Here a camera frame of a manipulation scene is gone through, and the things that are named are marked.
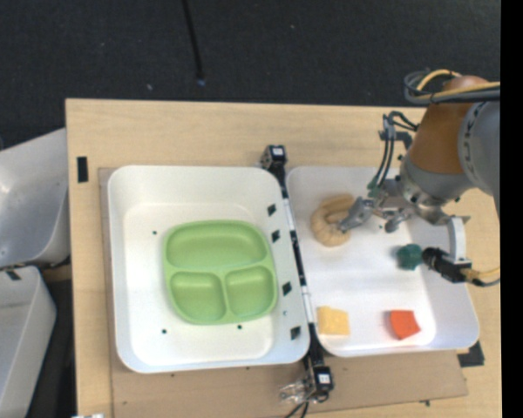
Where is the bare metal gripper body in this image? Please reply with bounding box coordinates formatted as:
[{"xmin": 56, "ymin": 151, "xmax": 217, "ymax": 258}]
[{"xmin": 371, "ymin": 178, "xmax": 453, "ymax": 226}]

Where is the black cylinder on white bracket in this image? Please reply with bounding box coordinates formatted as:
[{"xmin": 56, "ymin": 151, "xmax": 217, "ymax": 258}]
[{"xmin": 421, "ymin": 215, "xmax": 473, "ymax": 284}]

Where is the white plastic tray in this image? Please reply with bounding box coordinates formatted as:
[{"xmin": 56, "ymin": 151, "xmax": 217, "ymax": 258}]
[
  {"xmin": 106, "ymin": 164, "xmax": 312, "ymax": 374},
  {"xmin": 285, "ymin": 165, "xmax": 481, "ymax": 359}
]

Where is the orange pizza slice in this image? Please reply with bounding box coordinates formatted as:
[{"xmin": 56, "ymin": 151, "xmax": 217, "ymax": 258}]
[{"xmin": 384, "ymin": 309, "xmax": 422, "ymax": 341}]

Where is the black block with thin wires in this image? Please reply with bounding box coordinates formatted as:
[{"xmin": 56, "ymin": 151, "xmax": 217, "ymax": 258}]
[
  {"xmin": 260, "ymin": 144, "xmax": 289, "ymax": 170},
  {"xmin": 306, "ymin": 363, "xmax": 335, "ymax": 402}
]

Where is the green broccoli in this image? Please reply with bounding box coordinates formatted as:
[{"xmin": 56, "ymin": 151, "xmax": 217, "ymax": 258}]
[{"xmin": 395, "ymin": 243, "xmax": 425, "ymax": 272}]

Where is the beige croissant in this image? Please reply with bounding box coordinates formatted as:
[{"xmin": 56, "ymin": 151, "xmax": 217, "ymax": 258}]
[{"xmin": 309, "ymin": 193, "xmax": 357, "ymax": 248}]

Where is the yellow cheese wedge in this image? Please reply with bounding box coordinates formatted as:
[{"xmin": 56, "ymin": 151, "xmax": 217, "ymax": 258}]
[{"xmin": 316, "ymin": 305, "xmax": 351, "ymax": 337}]

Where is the green divided plate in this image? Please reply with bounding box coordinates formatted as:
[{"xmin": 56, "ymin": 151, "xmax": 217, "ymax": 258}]
[{"xmin": 160, "ymin": 219, "xmax": 280, "ymax": 327}]

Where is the thin black and white rod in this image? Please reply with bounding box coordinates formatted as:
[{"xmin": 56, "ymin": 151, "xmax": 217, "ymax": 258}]
[{"xmin": 271, "ymin": 163, "xmax": 325, "ymax": 367}]

